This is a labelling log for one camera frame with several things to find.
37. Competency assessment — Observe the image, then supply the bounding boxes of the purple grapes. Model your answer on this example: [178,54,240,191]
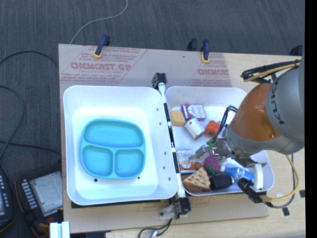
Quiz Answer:
[203,155,221,175]

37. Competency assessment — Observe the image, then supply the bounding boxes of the pizza slice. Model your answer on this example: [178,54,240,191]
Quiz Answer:
[182,167,211,193]

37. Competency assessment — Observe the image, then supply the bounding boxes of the dark red carton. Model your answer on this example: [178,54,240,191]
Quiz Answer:
[180,104,207,121]

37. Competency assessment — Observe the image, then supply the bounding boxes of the thin black and white rod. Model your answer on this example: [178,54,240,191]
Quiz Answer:
[157,82,186,199]

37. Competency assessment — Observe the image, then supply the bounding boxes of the orange pepper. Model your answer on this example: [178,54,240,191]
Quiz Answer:
[204,119,221,137]

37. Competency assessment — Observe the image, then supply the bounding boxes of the blue and white bottle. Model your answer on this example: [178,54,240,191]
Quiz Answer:
[220,165,255,182]

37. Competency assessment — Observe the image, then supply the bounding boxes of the black cylinder on white bracket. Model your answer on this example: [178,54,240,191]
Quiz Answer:
[237,163,267,204]

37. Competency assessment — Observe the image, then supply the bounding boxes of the brown cardboard board red print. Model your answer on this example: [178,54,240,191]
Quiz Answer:
[58,43,269,234]

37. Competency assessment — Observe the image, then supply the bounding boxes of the white plastic tray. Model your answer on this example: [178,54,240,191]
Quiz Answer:
[164,85,275,197]
[62,85,180,206]

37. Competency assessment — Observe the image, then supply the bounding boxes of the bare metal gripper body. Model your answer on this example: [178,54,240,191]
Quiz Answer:
[209,138,240,164]

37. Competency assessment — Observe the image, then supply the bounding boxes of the white and orange packet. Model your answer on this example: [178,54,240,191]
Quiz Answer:
[176,149,197,172]

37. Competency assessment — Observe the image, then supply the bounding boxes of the blue divided plate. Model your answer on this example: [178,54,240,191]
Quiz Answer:
[80,119,146,180]

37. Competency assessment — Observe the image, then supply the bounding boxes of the black block with thin wires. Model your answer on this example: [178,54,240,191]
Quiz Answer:
[178,196,192,213]
[151,72,167,89]

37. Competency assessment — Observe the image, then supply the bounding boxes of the black can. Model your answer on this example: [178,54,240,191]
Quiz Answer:
[209,173,234,191]

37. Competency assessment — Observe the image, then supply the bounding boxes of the white and orange can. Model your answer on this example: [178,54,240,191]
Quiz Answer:
[183,117,206,140]

